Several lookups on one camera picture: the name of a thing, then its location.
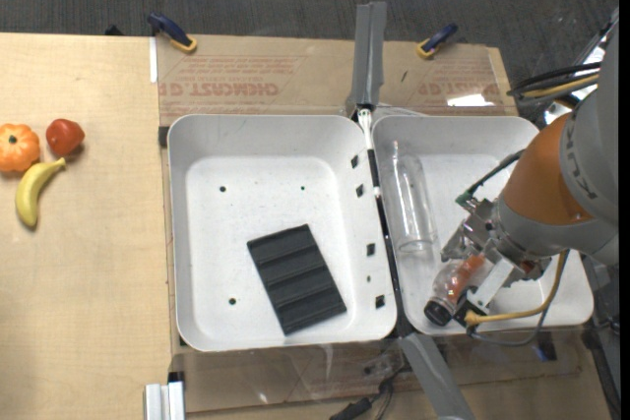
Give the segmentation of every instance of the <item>white strip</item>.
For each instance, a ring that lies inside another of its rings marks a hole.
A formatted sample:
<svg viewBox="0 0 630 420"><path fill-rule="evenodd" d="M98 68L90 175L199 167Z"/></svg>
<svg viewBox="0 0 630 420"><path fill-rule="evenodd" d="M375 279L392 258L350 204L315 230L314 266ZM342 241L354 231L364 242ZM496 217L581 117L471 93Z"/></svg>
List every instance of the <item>white strip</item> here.
<svg viewBox="0 0 630 420"><path fill-rule="evenodd" d="M151 73L151 82L158 82L158 46L156 45L156 38L149 37L149 67Z"/></svg>

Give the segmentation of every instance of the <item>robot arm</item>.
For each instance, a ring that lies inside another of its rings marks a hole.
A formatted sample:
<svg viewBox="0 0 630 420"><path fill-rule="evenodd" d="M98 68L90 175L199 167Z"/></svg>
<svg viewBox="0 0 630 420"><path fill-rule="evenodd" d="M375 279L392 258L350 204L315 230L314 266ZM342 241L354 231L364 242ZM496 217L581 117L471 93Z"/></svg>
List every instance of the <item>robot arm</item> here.
<svg viewBox="0 0 630 420"><path fill-rule="evenodd" d="M494 202L468 192L458 199L470 216L442 257L461 263L452 270L461 272L462 294L448 306L429 301L425 314L431 322L444 326L454 318L466 327L470 311L487 314L501 287L539 278L563 251L577 250L606 265L618 262L618 46L617 24L598 89L538 133ZM477 275L475 289L466 289L472 257L484 257L491 268L483 278Z"/></svg>

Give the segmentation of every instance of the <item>wooden table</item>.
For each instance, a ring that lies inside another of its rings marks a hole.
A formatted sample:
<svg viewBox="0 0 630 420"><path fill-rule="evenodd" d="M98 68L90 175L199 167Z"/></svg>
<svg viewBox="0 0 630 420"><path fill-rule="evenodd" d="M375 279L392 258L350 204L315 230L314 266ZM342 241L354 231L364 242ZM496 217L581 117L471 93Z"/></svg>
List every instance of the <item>wooden table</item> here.
<svg viewBox="0 0 630 420"><path fill-rule="evenodd" d="M171 359L149 39L3 33L0 48L0 123L30 125L44 161L53 119L86 131L84 151L42 193L35 231L15 214L18 176L0 176L0 417L141 419L144 386L164 383ZM605 418L592 357L579 359L579 376L463 392L484 418ZM328 418L346 403L208 418ZM421 392L396 395L390 418L410 412L435 418Z"/></svg>

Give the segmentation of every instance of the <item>yellow cable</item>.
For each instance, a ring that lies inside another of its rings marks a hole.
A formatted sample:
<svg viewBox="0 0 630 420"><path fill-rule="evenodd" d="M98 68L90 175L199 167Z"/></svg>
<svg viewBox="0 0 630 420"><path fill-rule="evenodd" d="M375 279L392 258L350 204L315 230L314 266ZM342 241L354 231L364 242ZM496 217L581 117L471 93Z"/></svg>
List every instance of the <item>yellow cable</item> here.
<svg viewBox="0 0 630 420"><path fill-rule="evenodd" d="M555 297L556 292L558 291L558 285L560 285L560 277L562 276L562 271L564 270L564 265L567 262L567 257L569 255L569 251L565 250L560 253L560 259L558 260L558 266L555 271L555 279L553 280L553 286L551 287L551 291L547 296L547 299L544 300L538 308L534 308L532 310L527 310L525 312L511 312L507 314L497 314L497 315L478 315L473 310L468 310L466 316L464 317L464 321L466 325L470 328L472 326L477 326L484 322L496 322L496 321L508 321L512 319L522 319L524 317L531 317L532 315L539 314L540 312L546 310L546 308L551 304L553 298Z"/></svg>
<svg viewBox="0 0 630 420"><path fill-rule="evenodd" d="M554 94L559 91L568 90L569 88L587 84L590 82L595 83L595 81L599 79L599 74L593 74L592 76L585 77L583 79L578 79L576 81L572 81L571 83L567 83L566 85L556 86L553 88L547 88L545 90L532 90L532 91L524 91L523 96L528 96L532 98L539 98L540 96L548 96L549 94Z"/></svg>

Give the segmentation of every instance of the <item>blue and yellow clamp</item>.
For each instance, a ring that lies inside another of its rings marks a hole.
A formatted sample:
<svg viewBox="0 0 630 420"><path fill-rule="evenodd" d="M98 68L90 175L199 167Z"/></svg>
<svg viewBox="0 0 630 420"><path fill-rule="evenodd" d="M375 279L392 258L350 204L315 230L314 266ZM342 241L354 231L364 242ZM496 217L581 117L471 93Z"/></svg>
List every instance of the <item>blue and yellow clamp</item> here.
<svg viewBox="0 0 630 420"><path fill-rule="evenodd" d="M415 52L421 58L428 59L440 49L440 46L457 31L457 25L454 23L447 25L432 37L424 40L415 47Z"/></svg>
<svg viewBox="0 0 630 420"><path fill-rule="evenodd" d="M192 53L197 49L197 40L186 34L176 22L170 20L162 13L150 13L147 21L153 28L154 35L163 31L170 37L170 43L184 53Z"/></svg>

